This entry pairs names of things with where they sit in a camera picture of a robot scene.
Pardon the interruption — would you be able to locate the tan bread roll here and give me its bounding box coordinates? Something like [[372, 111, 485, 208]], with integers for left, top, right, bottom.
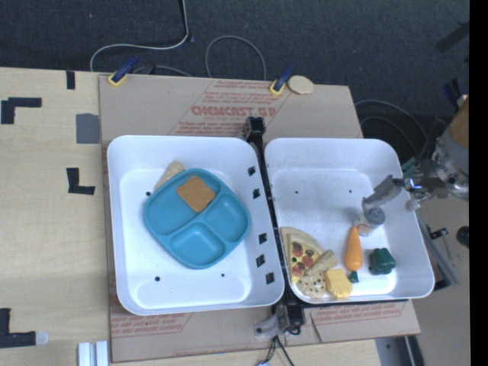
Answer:
[[303, 249, 339, 278]]

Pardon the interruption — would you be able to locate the orange toast slice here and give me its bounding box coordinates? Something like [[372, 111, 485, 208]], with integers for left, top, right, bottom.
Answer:
[[175, 175, 217, 214]]

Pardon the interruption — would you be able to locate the tan triangular cracker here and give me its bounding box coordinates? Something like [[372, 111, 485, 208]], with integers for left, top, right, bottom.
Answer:
[[153, 160, 187, 192]]

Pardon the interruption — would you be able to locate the green bell pepper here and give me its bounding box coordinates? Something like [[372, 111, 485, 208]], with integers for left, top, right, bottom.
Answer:
[[368, 247, 397, 276]]

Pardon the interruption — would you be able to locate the brown cardboard board red print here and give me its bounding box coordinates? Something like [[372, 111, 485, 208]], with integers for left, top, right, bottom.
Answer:
[[98, 73, 422, 364]]

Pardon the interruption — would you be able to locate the small silver can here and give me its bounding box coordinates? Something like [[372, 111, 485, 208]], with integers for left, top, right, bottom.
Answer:
[[353, 207, 387, 237]]

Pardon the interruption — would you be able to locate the orange carrot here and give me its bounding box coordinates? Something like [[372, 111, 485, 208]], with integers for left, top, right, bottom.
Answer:
[[343, 225, 364, 284]]

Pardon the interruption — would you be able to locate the yellow cheese wedge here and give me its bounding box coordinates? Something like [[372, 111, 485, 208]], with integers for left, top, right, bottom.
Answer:
[[324, 268, 354, 300]]

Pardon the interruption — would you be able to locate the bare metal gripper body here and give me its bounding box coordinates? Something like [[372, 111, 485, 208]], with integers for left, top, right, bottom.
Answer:
[[403, 162, 470, 202]]

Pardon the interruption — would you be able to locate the black block with thin wires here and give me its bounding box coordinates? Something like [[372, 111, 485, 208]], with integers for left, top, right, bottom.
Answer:
[[273, 302, 307, 332], [245, 116, 266, 143]]

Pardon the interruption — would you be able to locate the chocolate chip cookie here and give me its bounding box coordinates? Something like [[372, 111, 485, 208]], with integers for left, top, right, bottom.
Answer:
[[297, 271, 329, 300]]

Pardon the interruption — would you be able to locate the blue divided plate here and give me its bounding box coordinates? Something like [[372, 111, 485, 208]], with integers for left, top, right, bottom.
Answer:
[[143, 167, 253, 271]]

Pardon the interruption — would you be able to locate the white plastic tray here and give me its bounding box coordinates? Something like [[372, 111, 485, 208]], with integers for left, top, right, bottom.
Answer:
[[263, 136, 436, 305], [106, 134, 286, 316]]

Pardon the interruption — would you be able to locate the pizza slice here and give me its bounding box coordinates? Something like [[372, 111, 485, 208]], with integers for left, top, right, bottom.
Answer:
[[279, 226, 326, 286]]

